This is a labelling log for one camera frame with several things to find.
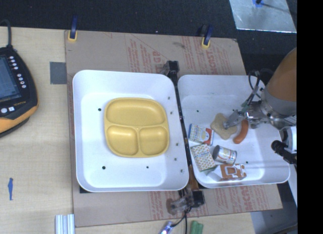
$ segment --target tan sponge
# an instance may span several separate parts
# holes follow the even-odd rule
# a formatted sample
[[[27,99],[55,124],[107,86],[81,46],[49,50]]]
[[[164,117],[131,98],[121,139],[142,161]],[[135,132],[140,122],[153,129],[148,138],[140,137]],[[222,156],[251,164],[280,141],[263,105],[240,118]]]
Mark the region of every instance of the tan sponge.
[[[227,118],[222,114],[218,113],[211,124],[211,129],[214,130],[222,139],[228,139],[231,135],[237,131],[237,126],[231,126],[228,129],[223,127],[223,123],[227,121]]]

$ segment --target wooden table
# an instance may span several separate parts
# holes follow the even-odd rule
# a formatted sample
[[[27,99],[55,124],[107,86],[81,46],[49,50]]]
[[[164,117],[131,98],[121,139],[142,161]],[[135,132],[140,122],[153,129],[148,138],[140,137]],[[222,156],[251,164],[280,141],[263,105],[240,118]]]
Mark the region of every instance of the wooden table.
[[[2,26],[0,46],[7,41]],[[55,233],[55,216],[73,213],[67,86],[51,84],[49,68],[50,62],[65,62],[64,30],[14,27],[12,45],[32,72],[40,104],[25,125],[0,139],[0,233]],[[188,226],[193,220],[204,225],[203,234],[254,233],[250,213],[193,217]],[[164,223],[83,227],[75,233],[153,234]],[[184,221],[172,230],[184,232]]]

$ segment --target brown sausage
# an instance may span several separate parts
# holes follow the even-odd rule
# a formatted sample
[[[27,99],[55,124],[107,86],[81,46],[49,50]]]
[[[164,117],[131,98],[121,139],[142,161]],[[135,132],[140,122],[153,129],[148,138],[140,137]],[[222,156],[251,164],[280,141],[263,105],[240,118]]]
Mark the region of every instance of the brown sausage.
[[[234,137],[233,142],[235,144],[239,144],[240,142],[242,142],[248,133],[248,128],[249,128],[249,123],[247,119],[243,119],[241,122],[241,131],[240,133]]]

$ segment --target silver can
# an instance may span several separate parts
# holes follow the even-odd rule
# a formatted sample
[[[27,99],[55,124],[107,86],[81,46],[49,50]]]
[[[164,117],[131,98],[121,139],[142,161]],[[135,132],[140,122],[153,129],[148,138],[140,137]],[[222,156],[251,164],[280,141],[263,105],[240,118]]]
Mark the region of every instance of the silver can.
[[[215,161],[224,164],[234,164],[237,158],[237,152],[220,145],[216,145],[213,150],[212,157]]]

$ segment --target patterned packet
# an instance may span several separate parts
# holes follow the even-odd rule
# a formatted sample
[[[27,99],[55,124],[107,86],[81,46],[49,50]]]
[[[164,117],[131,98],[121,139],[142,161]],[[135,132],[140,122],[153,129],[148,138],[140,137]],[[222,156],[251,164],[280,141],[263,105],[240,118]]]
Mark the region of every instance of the patterned packet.
[[[196,166],[200,172],[216,167],[207,144],[193,146],[190,149],[193,154]]]

